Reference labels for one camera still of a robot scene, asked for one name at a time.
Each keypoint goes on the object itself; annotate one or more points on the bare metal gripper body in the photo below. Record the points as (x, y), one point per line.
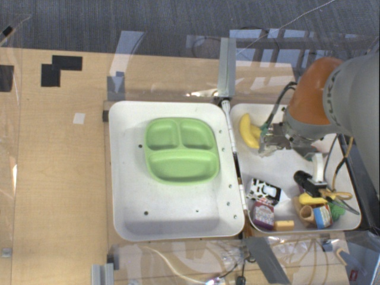
(279, 136)

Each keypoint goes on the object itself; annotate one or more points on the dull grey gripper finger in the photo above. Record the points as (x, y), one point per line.
(262, 149)
(274, 150)

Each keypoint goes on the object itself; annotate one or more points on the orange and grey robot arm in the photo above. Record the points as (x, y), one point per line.
(344, 93)

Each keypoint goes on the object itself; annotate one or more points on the white plastic tray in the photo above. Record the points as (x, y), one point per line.
(178, 209)
(282, 168)

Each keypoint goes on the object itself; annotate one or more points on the yellow banana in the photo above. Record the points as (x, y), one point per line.
(248, 132)

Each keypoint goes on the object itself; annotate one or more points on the black and white spotted carton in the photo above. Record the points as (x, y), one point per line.
(262, 190)

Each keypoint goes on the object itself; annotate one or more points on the yellow rounded toy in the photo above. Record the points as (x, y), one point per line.
(308, 200)

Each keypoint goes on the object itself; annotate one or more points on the tan toy bread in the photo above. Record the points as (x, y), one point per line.
(305, 214)

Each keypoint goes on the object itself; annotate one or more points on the yellow cheese block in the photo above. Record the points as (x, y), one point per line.
(284, 225)

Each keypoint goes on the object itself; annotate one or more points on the blue and red can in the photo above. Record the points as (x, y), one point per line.
(323, 217)

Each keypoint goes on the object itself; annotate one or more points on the green divided plate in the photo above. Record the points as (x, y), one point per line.
(181, 165)

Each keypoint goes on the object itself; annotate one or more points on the green broccoli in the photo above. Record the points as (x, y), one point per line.
(338, 211)

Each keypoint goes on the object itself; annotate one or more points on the black cylinder on white bracket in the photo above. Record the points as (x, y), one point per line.
(308, 183)

